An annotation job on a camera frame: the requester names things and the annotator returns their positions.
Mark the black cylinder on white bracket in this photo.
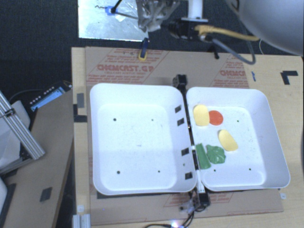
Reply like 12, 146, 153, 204
168, 0, 209, 41

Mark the brown cardboard board red print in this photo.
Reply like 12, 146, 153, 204
85, 47, 285, 226

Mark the yellow oval slice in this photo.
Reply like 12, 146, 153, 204
192, 104, 210, 127
218, 129, 239, 152

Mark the white plastic tray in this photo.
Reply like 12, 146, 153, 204
186, 86, 291, 192
89, 82, 198, 196

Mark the green lettuce leaf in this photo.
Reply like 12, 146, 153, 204
205, 144, 226, 164

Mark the thin black and white rod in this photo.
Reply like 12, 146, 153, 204
180, 84, 204, 195

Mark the orange round slice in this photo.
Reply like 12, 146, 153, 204
208, 110, 224, 126

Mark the green strip slice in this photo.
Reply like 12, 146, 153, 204
195, 143, 212, 170

